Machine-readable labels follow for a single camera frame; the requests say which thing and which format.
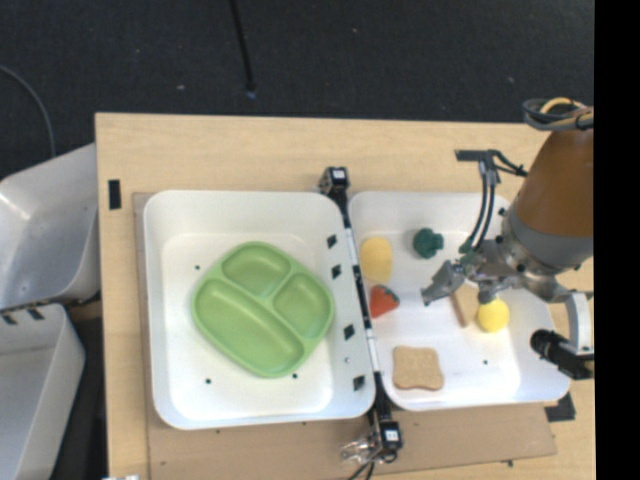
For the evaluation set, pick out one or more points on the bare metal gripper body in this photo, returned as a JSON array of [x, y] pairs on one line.
[[500, 270]]

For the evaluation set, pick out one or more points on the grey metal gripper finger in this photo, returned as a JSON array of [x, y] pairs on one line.
[[486, 296], [442, 282]]

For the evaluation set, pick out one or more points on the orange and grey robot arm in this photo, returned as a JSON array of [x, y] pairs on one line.
[[557, 198]]

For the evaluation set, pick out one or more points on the yellow lemon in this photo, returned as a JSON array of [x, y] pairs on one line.
[[494, 316]]

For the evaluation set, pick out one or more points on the green broccoli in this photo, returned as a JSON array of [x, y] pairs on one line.
[[427, 244]]

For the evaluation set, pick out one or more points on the red strawberry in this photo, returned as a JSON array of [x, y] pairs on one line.
[[382, 302]]

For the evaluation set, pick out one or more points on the yellow oval toy food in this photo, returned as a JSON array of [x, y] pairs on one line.
[[376, 260]]

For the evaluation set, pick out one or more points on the white plastic tray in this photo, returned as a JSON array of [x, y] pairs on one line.
[[465, 368], [180, 318]]

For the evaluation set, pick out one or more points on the thin black and white rod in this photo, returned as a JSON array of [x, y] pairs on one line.
[[361, 288]]

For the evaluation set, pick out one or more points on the tan bread slice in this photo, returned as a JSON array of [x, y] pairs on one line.
[[417, 368]]

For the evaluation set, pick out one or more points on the brown cardboard board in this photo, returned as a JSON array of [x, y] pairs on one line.
[[450, 438]]

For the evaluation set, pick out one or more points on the green divided plate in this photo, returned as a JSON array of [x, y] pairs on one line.
[[250, 318]]

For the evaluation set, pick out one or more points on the black cylinder on white bracket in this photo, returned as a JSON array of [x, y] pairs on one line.
[[555, 348]]

